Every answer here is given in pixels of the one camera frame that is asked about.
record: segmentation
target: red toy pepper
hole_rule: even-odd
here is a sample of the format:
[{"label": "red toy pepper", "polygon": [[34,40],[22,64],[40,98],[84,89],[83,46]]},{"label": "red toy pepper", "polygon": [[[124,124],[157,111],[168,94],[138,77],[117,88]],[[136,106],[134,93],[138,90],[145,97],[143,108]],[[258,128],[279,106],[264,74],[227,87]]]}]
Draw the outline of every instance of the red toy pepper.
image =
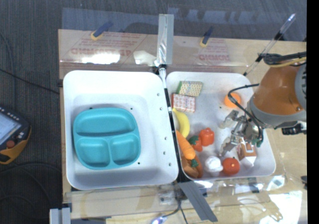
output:
[{"label": "red toy pepper", "polygon": [[215,133],[210,128],[202,129],[198,135],[202,146],[208,146],[214,143]]},{"label": "red toy pepper", "polygon": [[201,145],[201,141],[199,140],[199,137],[197,135],[192,136],[188,142],[190,143],[190,145],[194,148],[194,150],[196,151],[203,151],[203,147]]}]

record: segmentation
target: food package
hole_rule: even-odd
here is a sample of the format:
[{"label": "food package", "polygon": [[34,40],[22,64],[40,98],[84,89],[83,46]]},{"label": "food package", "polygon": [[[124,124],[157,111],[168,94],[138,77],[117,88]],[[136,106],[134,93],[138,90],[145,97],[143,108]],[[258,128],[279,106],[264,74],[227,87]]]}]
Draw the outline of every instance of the food package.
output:
[{"label": "food package", "polygon": [[176,93],[180,95],[189,96],[189,97],[198,97],[202,87],[203,87],[202,82],[180,81]]},{"label": "food package", "polygon": [[236,149],[240,163],[248,168],[253,167],[257,158],[255,146],[242,140]]},{"label": "food package", "polygon": [[195,112],[195,98],[172,94],[172,107],[180,112]]}]

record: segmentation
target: toy carrot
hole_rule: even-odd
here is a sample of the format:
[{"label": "toy carrot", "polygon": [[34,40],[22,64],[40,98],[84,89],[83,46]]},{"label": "toy carrot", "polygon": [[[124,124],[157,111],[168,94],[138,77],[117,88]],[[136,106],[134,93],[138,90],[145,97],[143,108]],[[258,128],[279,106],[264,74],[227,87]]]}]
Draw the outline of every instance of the toy carrot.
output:
[{"label": "toy carrot", "polygon": [[176,130],[177,141],[180,146],[180,150],[182,151],[184,157],[192,161],[192,167],[196,167],[197,163],[195,161],[196,152],[194,148],[190,145],[187,139]]},{"label": "toy carrot", "polygon": [[185,174],[194,179],[198,178],[198,170],[196,169],[196,167],[190,166],[190,160],[186,159],[185,156],[181,156],[181,165]]},{"label": "toy carrot", "polygon": [[203,166],[202,166],[197,155],[195,156],[195,160],[198,163],[198,166],[196,166],[196,170],[198,171],[198,178],[201,178],[203,176],[203,173],[204,173]]}]

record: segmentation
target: orange toy fruit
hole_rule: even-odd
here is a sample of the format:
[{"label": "orange toy fruit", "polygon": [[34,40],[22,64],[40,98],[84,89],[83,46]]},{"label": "orange toy fruit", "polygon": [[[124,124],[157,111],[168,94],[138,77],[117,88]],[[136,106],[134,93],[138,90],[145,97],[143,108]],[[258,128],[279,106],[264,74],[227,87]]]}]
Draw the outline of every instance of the orange toy fruit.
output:
[{"label": "orange toy fruit", "polygon": [[239,161],[235,158],[225,158],[222,165],[223,165],[223,172],[226,175],[237,174],[240,170]]},{"label": "orange toy fruit", "polygon": [[[241,98],[240,98],[240,96],[237,93],[231,93],[230,95],[234,99],[236,99],[239,104],[241,103]],[[225,105],[230,107],[230,108],[236,108],[237,107],[233,102],[231,102],[231,100],[228,98],[227,95],[224,98],[224,102],[225,102]]]}]

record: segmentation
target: teal divided tray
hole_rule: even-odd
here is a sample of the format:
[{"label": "teal divided tray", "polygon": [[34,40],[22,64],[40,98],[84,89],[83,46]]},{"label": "teal divided tray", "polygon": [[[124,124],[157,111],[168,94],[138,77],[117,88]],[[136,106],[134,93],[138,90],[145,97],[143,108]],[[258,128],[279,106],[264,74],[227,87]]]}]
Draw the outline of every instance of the teal divided tray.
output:
[{"label": "teal divided tray", "polygon": [[81,164],[95,170],[131,165],[141,153],[137,122],[122,108],[79,113],[73,122],[73,140]]}]

